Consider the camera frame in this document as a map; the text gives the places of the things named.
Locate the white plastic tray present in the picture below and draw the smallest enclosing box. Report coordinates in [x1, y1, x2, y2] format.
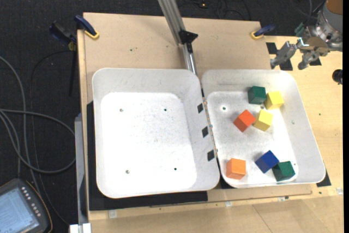
[201, 69, 327, 189]
[92, 67, 221, 199]

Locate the orange cube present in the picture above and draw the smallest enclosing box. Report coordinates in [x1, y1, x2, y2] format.
[233, 109, 257, 133]
[225, 158, 247, 181]

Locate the green cube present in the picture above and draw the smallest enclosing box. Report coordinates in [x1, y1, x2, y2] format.
[271, 160, 296, 182]
[247, 86, 267, 105]

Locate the yellow cube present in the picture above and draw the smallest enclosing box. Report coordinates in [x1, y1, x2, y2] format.
[253, 109, 274, 132]
[263, 91, 285, 111]

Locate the pale wood board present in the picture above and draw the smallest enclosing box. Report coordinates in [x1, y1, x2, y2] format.
[82, 11, 313, 212]

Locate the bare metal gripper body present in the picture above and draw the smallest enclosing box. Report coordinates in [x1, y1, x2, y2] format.
[297, 23, 344, 57]

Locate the blue cube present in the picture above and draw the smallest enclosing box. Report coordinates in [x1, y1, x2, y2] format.
[254, 150, 280, 174]

